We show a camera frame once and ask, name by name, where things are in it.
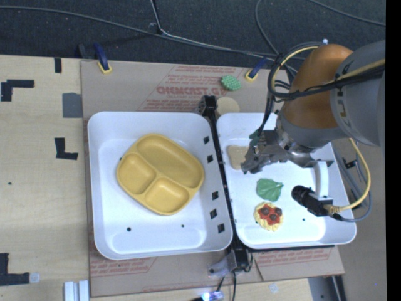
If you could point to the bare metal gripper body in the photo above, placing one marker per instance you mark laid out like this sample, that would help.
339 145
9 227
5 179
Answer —
273 149

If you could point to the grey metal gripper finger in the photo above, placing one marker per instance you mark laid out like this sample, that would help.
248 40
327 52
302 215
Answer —
248 165
260 165

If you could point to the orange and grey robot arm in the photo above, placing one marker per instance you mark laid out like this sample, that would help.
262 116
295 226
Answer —
313 105

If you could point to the tan bread slice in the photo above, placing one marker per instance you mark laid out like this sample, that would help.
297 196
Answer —
235 157

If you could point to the green lettuce leaf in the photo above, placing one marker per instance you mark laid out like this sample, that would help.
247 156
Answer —
268 190

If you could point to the thin black rod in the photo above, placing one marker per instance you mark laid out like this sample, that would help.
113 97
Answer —
223 174

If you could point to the spaghetti with meatballs toy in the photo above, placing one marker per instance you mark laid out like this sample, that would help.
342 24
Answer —
268 216

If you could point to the tan round flat disc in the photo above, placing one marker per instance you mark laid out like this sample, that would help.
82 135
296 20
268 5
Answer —
228 105

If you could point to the white plastic tray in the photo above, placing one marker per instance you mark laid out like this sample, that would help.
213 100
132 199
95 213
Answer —
156 234
300 230

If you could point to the green waffle biscuit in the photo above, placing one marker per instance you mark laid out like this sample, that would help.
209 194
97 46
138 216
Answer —
231 83

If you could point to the yellow divided plate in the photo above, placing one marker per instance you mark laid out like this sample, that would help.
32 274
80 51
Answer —
159 174

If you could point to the brown cardboard board red print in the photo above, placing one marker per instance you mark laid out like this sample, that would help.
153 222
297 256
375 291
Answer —
125 86

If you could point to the black cylinder on white bracket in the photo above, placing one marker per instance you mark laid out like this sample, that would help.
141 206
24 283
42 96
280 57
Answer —
308 199

